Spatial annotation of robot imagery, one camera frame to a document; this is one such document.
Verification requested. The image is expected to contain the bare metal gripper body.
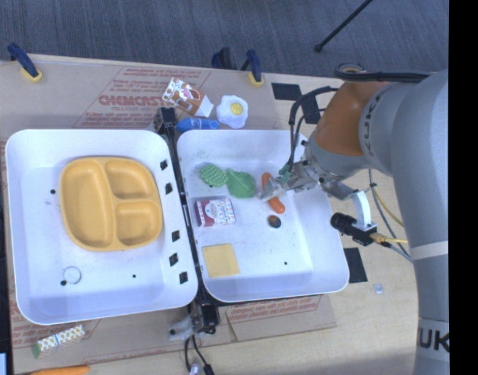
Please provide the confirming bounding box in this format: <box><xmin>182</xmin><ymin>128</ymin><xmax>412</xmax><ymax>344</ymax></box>
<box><xmin>276</xmin><ymin>159</ymin><xmax>359</xmax><ymax>202</ymax></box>

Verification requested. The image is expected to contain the orange sausage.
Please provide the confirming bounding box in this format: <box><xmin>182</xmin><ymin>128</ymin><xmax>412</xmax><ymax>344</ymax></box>
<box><xmin>261</xmin><ymin>171</ymin><xmax>287</xmax><ymax>215</ymax></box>

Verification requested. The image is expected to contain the green lettuce leaf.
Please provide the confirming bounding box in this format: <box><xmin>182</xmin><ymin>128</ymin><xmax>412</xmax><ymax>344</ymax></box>
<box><xmin>225</xmin><ymin>168</ymin><xmax>258</xmax><ymax>200</ymax></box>

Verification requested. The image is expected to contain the red and white carton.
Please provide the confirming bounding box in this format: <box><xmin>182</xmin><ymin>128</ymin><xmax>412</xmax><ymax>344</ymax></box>
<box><xmin>193</xmin><ymin>197</ymin><xmax>237</xmax><ymax>228</ymax></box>

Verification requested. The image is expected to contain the green dotted round biscuit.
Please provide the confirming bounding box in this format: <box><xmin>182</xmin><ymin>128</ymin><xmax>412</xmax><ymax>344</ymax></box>
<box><xmin>199</xmin><ymin>162</ymin><xmax>230</xmax><ymax>189</ymax></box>

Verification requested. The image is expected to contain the white plastic tray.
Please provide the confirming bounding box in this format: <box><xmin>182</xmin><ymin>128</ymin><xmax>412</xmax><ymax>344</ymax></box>
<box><xmin>175</xmin><ymin>129</ymin><xmax>351</xmax><ymax>304</ymax></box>
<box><xmin>4</xmin><ymin>128</ymin><xmax>199</xmax><ymax>327</ymax></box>

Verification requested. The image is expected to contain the yellow cheese slice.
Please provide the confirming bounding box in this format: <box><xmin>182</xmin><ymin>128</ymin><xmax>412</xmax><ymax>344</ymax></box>
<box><xmin>201</xmin><ymin>242</ymin><xmax>241</xmax><ymax>280</ymax></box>

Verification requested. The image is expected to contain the white fried egg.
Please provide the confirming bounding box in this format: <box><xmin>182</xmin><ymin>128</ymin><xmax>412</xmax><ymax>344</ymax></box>
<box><xmin>216</xmin><ymin>94</ymin><xmax>250</xmax><ymax>130</ymax></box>

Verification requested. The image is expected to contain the blue bottle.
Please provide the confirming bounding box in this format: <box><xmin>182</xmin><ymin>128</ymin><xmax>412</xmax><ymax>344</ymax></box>
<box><xmin>175</xmin><ymin>116</ymin><xmax>221</xmax><ymax>134</ymax></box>

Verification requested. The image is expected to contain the white and brown milk carton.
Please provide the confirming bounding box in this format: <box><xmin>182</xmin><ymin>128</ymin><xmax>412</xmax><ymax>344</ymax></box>
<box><xmin>161</xmin><ymin>77</ymin><xmax>215</xmax><ymax>119</ymax></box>

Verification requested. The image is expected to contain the black tripod leg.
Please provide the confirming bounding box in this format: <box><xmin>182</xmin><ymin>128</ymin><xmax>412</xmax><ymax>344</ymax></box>
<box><xmin>313</xmin><ymin>0</ymin><xmax>401</xmax><ymax>53</ymax></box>

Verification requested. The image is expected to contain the yellow divided plate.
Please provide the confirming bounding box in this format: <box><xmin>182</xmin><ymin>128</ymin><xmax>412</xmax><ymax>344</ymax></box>
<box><xmin>59</xmin><ymin>155</ymin><xmax>165</xmax><ymax>253</ymax></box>

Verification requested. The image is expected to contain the brown cardboard board, red print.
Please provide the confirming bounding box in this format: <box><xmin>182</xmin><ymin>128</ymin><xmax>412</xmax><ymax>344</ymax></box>
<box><xmin>0</xmin><ymin>54</ymin><xmax>338</xmax><ymax>375</ymax></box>

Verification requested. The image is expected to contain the white orange green patterned carton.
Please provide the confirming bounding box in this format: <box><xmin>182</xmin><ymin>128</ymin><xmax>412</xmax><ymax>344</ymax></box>
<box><xmin>31</xmin><ymin>323</ymin><xmax>87</xmax><ymax>360</ymax></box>

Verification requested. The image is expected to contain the black cylinder on white bracket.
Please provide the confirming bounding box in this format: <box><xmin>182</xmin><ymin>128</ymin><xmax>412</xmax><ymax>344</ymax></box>
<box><xmin>330</xmin><ymin>189</ymin><xmax>378</xmax><ymax>247</ymax></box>

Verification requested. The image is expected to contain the black block with thin wires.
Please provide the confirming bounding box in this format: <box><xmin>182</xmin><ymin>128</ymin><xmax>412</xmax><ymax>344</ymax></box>
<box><xmin>154</xmin><ymin>106</ymin><xmax>179</xmax><ymax>133</ymax></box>
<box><xmin>189</xmin><ymin>302</ymin><xmax>221</xmax><ymax>334</ymax></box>

